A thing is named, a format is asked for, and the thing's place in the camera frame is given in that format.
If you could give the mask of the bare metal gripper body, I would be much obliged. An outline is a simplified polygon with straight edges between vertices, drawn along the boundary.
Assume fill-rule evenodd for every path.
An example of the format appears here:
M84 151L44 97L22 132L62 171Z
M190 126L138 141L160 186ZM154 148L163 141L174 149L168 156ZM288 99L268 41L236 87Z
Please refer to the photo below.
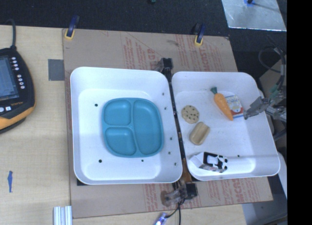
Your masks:
M271 116L274 120L287 122L287 108L280 105L265 104L265 113Z

